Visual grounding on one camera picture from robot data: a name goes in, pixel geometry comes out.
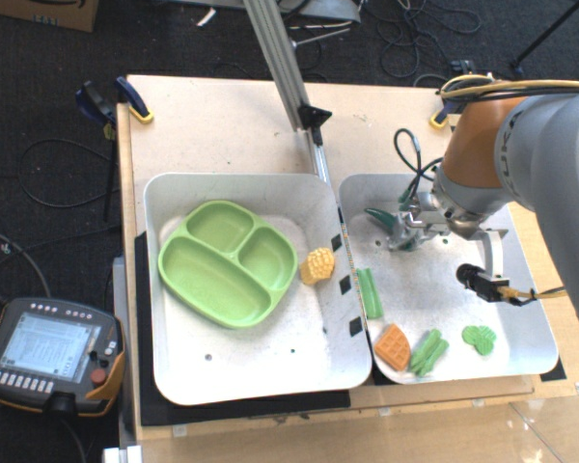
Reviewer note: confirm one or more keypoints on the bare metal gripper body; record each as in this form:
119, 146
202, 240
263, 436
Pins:
436, 220

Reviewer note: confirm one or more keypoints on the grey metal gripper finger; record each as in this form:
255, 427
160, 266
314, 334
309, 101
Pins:
396, 236
416, 239

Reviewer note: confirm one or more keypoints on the dark green toy pepper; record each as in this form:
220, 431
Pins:
382, 217

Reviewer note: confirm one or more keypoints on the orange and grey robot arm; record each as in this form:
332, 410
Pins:
535, 152

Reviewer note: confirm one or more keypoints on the white plastic tray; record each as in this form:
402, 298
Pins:
270, 355
429, 297

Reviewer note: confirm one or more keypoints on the green toy celery stick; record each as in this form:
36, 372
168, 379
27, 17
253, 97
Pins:
370, 294

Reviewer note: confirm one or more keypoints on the yellow toy corn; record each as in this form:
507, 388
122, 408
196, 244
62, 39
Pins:
318, 265

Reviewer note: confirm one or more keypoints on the thin black and white rod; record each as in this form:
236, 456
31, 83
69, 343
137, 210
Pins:
322, 162

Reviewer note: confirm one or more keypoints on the orange toy waffle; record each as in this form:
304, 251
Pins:
393, 347

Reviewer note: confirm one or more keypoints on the green toy beans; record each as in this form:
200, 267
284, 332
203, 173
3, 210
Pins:
428, 352

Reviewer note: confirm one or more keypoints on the green toy leaf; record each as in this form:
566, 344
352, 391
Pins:
480, 338

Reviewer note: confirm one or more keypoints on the green divided plate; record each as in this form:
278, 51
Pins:
212, 278

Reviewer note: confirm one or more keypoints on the pale wood board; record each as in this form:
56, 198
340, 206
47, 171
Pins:
212, 123

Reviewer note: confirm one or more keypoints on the black cylinder on white bracket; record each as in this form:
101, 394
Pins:
482, 282

